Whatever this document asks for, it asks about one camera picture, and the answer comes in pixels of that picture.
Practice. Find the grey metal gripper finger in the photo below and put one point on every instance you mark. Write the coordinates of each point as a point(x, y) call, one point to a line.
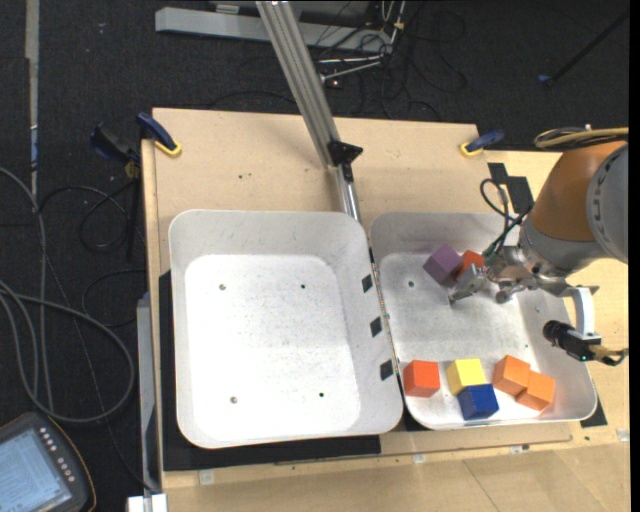
point(469, 285)
point(505, 295)

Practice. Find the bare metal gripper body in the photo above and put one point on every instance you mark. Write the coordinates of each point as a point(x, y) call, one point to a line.
point(525, 275)

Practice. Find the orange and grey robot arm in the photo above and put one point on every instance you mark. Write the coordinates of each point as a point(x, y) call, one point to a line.
point(565, 200)

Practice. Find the red-orange cube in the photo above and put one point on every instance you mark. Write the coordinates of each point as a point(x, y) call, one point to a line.
point(421, 378)
point(471, 259)

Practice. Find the purple cube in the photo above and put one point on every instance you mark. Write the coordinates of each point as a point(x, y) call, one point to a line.
point(441, 264)

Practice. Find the white plastic tray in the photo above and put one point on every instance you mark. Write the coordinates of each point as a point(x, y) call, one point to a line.
point(450, 330)
point(270, 330)

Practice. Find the orange cube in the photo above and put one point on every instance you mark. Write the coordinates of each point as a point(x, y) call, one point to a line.
point(511, 375)
point(539, 392)

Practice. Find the yellow cube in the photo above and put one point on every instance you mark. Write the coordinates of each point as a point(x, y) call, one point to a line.
point(465, 374)

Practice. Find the blue cube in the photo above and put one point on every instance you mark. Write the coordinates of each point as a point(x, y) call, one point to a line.
point(478, 402)

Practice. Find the pale wood board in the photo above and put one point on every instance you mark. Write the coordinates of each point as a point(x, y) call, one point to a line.
point(250, 170)

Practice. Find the black cylinder on white bracket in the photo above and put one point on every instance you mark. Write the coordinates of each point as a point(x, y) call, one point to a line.
point(562, 336)

